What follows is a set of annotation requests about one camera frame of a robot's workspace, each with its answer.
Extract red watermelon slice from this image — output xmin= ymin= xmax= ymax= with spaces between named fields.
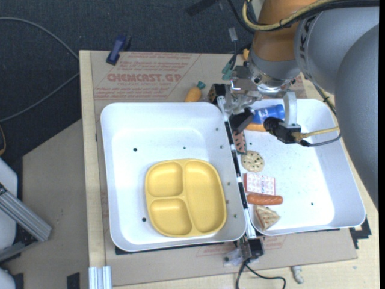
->
xmin=231 ymin=129 xmax=248 ymax=156

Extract thin black and white rod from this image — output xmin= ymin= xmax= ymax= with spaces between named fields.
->
xmin=217 ymin=95 xmax=257 ymax=240

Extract white plastic tray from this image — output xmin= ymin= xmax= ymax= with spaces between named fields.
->
xmin=100 ymin=101 xmax=248 ymax=253
xmin=239 ymin=98 xmax=367 ymax=237

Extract red and white packet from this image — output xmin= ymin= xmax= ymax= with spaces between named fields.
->
xmin=242 ymin=173 xmax=276 ymax=196

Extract pizza slice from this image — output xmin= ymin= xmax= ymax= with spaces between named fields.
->
xmin=253 ymin=205 xmax=282 ymax=231

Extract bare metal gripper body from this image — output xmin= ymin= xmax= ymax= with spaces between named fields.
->
xmin=226 ymin=65 xmax=297 ymax=114

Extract yellow divided plate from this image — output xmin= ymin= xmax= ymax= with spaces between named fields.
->
xmin=144 ymin=158 xmax=228 ymax=238

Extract black cylinder on white bracket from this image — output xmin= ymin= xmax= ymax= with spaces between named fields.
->
xmin=263 ymin=91 xmax=302 ymax=145

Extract blue and white bottle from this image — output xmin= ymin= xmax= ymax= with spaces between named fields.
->
xmin=251 ymin=104 xmax=285 ymax=125

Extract brown cardboard board red print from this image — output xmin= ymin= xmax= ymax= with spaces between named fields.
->
xmin=90 ymin=51 xmax=359 ymax=286

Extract red sausage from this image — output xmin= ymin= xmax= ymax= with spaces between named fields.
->
xmin=246 ymin=193 xmax=284 ymax=207

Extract orange sausage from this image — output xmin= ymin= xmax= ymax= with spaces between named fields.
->
xmin=244 ymin=122 xmax=268 ymax=132

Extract orange carrot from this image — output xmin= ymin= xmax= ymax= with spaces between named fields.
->
xmin=184 ymin=81 xmax=207 ymax=103

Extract beige biscuit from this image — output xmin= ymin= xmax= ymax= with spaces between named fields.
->
xmin=241 ymin=150 xmax=266 ymax=173

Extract black block with thin wires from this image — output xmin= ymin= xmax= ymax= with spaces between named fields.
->
xmin=211 ymin=83 xmax=227 ymax=102
xmin=240 ymin=238 xmax=266 ymax=261

